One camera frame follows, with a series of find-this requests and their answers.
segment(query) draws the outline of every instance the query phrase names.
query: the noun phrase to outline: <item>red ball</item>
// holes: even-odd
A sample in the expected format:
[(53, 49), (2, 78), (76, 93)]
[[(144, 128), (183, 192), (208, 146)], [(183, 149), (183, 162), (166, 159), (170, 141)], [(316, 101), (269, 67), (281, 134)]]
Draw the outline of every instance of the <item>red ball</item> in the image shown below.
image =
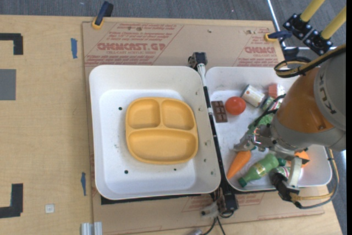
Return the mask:
[(230, 114), (237, 116), (243, 113), (246, 109), (246, 101), (244, 101), (241, 97), (230, 97), (225, 103), (225, 109)]

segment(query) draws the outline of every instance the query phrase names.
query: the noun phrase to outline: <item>blue tape piece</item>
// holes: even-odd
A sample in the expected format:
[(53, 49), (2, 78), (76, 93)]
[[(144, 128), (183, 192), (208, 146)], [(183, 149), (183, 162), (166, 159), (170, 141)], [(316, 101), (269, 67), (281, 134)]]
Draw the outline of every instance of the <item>blue tape piece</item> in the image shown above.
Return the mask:
[(76, 39), (71, 39), (71, 51), (72, 51), (72, 57), (74, 59), (77, 59), (77, 40)]
[(82, 188), (83, 188), (83, 195), (87, 196), (87, 193), (86, 193), (86, 174), (85, 174), (85, 172), (82, 172), (81, 184), (82, 184)]

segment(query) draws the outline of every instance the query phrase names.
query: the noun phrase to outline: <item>wooden table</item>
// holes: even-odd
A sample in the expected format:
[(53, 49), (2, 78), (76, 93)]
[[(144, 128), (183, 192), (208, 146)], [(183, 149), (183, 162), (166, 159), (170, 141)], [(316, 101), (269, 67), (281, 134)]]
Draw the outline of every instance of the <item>wooden table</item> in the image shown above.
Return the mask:
[[(79, 234), (81, 223), (94, 222), (83, 21), (92, 18), (0, 16), (0, 32), (20, 33), (24, 46), (24, 55), (14, 55), (13, 43), (0, 41), (0, 69), (16, 70), (15, 100), (0, 100), (0, 208), (11, 205), (11, 185), (23, 184), (23, 211), (20, 216), (0, 218), (1, 234)], [(241, 22), (166, 21), (205, 25)], [(77, 58), (73, 57), (71, 39), (77, 43)], [(325, 194), (327, 188), (319, 187), (318, 191)], [(223, 227), (227, 235), (341, 234), (332, 203), (323, 210), (320, 215), (229, 223)], [(187, 227), (157, 234), (188, 234), (192, 230)], [(221, 234), (220, 228), (216, 226), (211, 234)]]

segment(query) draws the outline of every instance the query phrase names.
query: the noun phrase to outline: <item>orange carrot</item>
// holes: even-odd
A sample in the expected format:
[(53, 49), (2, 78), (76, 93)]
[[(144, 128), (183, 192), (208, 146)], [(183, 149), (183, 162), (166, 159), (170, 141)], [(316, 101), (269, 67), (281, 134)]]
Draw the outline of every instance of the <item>orange carrot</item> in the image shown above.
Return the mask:
[(251, 159), (251, 151), (239, 151), (227, 172), (227, 179), (232, 178)]

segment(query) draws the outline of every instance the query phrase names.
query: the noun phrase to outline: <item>yellow plate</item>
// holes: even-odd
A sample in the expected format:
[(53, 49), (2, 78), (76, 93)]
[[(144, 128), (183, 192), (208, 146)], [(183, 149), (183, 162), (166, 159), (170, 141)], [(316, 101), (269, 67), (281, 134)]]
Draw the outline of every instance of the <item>yellow plate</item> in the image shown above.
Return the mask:
[(134, 100), (126, 112), (127, 147), (137, 160), (187, 162), (198, 150), (194, 114), (185, 102), (164, 97)]

